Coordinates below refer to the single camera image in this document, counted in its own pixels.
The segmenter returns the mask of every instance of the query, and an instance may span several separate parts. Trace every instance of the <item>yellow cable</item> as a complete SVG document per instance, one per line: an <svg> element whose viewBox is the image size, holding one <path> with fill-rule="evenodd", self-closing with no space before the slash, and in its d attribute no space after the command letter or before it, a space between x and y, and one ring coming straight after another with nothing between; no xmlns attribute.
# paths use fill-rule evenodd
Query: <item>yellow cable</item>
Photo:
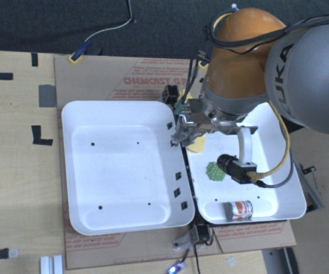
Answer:
<svg viewBox="0 0 329 274"><path fill-rule="evenodd" d="M274 105L271 102L268 102L270 107L272 108L273 112L275 113L276 117L278 118L280 125L282 127L282 130L284 132L285 135L285 141L286 141L286 145L285 145L285 152L284 152L284 156L282 158L282 160L279 162L279 164L274 167L273 169L267 171L267 172L256 172L256 171L249 171L247 173L247 176L249 176L251 178L252 182L255 182L259 179L262 179L266 176L272 175L274 172L276 172L277 170L279 170L281 168L282 165L284 165L284 162L286 161L288 155L289 155L289 150L290 150L290 137L289 137L289 133L288 130L285 126L285 123L283 121L283 119L281 118L280 114L278 113L278 111L276 110L276 108L274 107Z"/></svg>

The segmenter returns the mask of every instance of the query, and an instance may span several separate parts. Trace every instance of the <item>black fabric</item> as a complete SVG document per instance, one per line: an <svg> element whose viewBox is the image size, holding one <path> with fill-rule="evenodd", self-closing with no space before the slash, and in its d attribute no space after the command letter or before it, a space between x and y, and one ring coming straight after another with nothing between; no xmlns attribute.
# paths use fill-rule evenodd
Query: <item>black fabric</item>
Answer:
<svg viewBox="0 0 329 274"><path fill-rule="evenodd" d="M329 14L329 0L131 0L136 24L99 34L88 54L192 58L210 51L203 26L239 8L266 10L290 25ZM126 0L0 0L0 50L71 54L92 33L125 22Z"/></svg>

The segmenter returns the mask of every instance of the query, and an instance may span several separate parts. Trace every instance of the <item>gray floor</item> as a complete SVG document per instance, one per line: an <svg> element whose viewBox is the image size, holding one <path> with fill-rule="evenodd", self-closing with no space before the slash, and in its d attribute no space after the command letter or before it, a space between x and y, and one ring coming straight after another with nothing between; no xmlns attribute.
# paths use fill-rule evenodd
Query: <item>gray floor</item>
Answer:
<svg viewBox="0 0 329 274"><path fill-rule="evenodd" d="M291 221L299 273L329 274L329 135L303 128L291 133L290 138L299 163L304 168L316 168L315 180L312 174L307 177L316 184L325 206Z"/></svg>

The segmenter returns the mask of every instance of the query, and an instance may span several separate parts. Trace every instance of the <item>white cable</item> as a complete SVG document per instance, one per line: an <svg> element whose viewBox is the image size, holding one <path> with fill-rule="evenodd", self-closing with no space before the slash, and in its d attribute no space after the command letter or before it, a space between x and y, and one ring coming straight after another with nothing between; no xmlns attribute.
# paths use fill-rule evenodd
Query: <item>white cable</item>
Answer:
<svg viewBox="0 0 329 274"><path fill-rule="evenodd" d="M109 28L109 29L99 30L99 31L97 31L97 32L94 33L94 34L91 34L88 38L86 38L86 39L85 39L85 42L87 42L89 39L91 39L92 37L94 37L94 36L97 35L97 34L100 34L100 33L103 33L103 32L105 32L105 31L109 31L109 30L117 30L117 29L120 29L121 27L126 26L127 24L129 24L130 21L131 21L132 18L133 18L133 15L132 15L132 13L131 13L130 0L128 0L128 5L129 5L130 18L129 18L129 20L128 20L127 22L125 22L125 23L123 23L122 25L119 25L119 26L111 27L111 28Z"/></svg>

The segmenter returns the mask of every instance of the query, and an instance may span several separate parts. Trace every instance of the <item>green object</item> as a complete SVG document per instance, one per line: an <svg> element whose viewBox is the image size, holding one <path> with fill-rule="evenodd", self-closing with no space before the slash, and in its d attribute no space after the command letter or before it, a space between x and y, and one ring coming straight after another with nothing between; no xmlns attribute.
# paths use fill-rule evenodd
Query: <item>green object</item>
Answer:
<svg viewBox="0 0 329 274"><path fill-rule="evenodd" d="M218 167L216 162L209 162L206 167L206 174L211 180L223 180L226 176L226 173Z"/></svg>

